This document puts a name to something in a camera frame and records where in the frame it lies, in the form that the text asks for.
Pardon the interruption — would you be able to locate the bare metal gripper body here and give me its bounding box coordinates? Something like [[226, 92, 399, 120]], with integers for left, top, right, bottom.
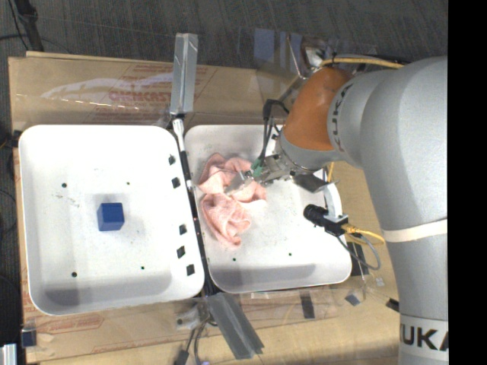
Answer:
[[252, 153, 307, 186]]

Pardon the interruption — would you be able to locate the pink cloth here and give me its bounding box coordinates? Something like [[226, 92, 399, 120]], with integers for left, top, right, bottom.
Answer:
[[197, 152, 269, 248]]

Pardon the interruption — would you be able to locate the thin black and white rod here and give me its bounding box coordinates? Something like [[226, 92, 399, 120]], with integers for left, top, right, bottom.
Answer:
[[172, 117, 212, 297]]

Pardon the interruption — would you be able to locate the white plastic tray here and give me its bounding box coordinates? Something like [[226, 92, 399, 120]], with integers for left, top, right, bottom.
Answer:
[[18, 124, 206, 316], [183, 123, 353, 294]]

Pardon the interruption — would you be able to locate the blue cube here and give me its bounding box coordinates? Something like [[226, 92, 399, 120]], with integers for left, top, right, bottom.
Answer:
[[96, 202, 126, 233]]

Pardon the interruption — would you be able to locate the brown cardboard board red print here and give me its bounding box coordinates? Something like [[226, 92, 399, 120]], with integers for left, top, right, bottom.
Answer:
[[7, 50, 401, 365]]

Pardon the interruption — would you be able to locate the black cylinder on white bracket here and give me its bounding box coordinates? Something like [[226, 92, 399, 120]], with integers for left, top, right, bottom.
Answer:
[[303, 180, 349, 237]]

